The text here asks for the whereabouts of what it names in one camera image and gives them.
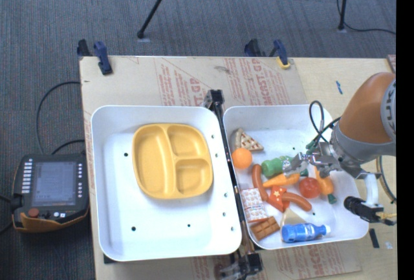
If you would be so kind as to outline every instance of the gray carpet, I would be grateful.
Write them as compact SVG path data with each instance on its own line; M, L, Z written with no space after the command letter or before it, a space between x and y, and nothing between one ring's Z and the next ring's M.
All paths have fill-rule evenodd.
M42 97L79 79L81 39L90 51L103 41L109 55L244 56L253 38L266 55L275 39L288 57L396 54L397 0L347 0L341 32L337 0L163 0L138 39L155 1L0 0L0 194L11 197L21 157L40 152ZM43 102L41 146L51 153L82 138L79 85L64 85ZM71 144L59 153L82 149ZM9 221L10 206L1 199L0 227ZM94 279L90 220L44 234L9 228L0 235L0 256L0 279Z

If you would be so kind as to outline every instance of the toy orange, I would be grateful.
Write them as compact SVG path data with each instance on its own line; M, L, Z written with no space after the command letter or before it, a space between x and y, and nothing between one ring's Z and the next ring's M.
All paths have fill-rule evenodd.
M237 148L232 153L232 160L234 167L238 169L246 169L253 161L252 152L245 148Z

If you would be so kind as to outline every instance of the wire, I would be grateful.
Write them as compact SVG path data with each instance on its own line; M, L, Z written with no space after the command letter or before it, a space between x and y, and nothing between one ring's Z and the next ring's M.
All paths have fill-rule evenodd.
M341 16L341 15L342 15L342 13L341 13L341 9L340 9L340 7L339 7L339 0L336 0L336 6L337 6L337 8L338 8L339 15ZM349 25L348 25L348 24L346 24L345 22L343 22L343 24L344 24L346 27L348 27L349 29L351 29L351 30L355 30L356 32L372 32L372 31L377 31L377 32L387 32L387 33L391 33L391 34L393 34L393 35L396 35L396 34L397 34L396 32L394 32L394 31L392 31L392 30L383 29L383 28L357 29L357 28L353 28L353 27L349 26Z
M53 152L52 152L52 155L54 155L55 153L57 153L60 149L62 149L63 147L66 147L67 145L69 145L69 144L73 144L73 143L79 143L79 142L84 142L85 140L73 140L73 141L69 141L69 142L66 142L65 144L62 144L60 147L58 147L57 149L55 149Z
M57 84L56 86L54 86L54 87L52 87L52 88L50 88L47 92L46 92L46 94L43 96L43 98L41 99L41 101L40 101L40 103L39 103L39 106L38 106L38 110L36 111L36 140L37 140L37 142L38 142L38 147L39 147L39 149L40 149L40 151L41 151L41 153L43 154L43 153L45 153L44 151L43 151L43 148L42 148L42 146L41 146L41 144L40 144L40 138L39 138L39 114L40 114L40 109L41 109L41 105L42 105L42 103L45 101L45 99L46 99L46 97L52 92L52 91L54 91L56 88L58 88L58 87L61 87L61 86L63 86L63 85L68 85L68 84L70 84L70 83L75 83L75 84L80 84L80 82L78 82L78 81L66 81L66 82L61 82L61 83L59 83L59 84Z
M0 199L3 199L3 200L5 200L6 202L9 202L9 203L11 202L11 200L8 197L6 197L2 194L0 194ZM5 231L7 231L10 227L12 227L12 225L13 225L13 222L10 221L6 226L1 228L0 229L0 235L3 234Z
M320 109L320 111L321 111L321 121L320 121L320 126L319 126L319 128L317 128L316 127L316 124L315 124L315 121L313 120L313 115L312 115L312 106L313 105L315 105L315 104L317 104L318 106L319 106L319 109ZM312 103L310 103L310 105L309 105L309 117L310 117L310 121L312 122L312 125L313 125L313 127L315 128L315 130L318 132L318 135L316 136L316 138L313 140L314 141L314 145L316 145L316 144L318 144L319 143L319 140L320 139L322 139L323 141L325 141L325 142L328 142L328 141L326 141L326 139L322 136L322 133L324 132L324 130L323 130L323 125L325 125L325 116L324 116L324 114L323 114L323 107L322 107L322 104L321 104L321 102L319 102L319 101L313 101Z
M325 128L322 130L322 134L324 133L324 132L326 132L326 130L328 129L328 128L331 128L331 129L333 129L334 128L334 124L336 123L336 122L338 122L339 121L339 119L340 119L341 117L337 117L337 119L334 119L333 121L331 121L329 124L327 124L326 126L325 126ZM315 136L315 138L312 140L312 141L315 141L316 139L317 139L317 137L318 137L318 135L316 135Z
M378 156L376 158L376 171L380 172L382 174L379 178L379 181L380 181L381 186L383 187L384 191L386 192L387 196L391 200L391 203L397 205L397 198L391 192L391 189L389 188L387 180L385 178L384 168L382 167L382 156Z

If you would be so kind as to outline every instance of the yellow plate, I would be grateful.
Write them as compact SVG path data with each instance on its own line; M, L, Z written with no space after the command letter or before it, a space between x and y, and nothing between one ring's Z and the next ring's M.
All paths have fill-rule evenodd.
M136 181L151 197L193 197L205 193L213 182L207 142L190 125L143 125L134 134L132 148Z

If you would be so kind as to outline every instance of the hot dog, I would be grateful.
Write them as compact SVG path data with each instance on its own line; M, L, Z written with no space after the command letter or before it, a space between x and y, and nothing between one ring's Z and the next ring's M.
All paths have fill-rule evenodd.
M252 181L253 187L257 188L260 192L260 197L263 201L267 201L268 195L266 190L263 187L261 180L261 166L259 164L254 164L252 168Z
M304 211L310 211L312 204L301 195L295 193L289 193L288 191L282 195L282 202L293 202L297 204Z

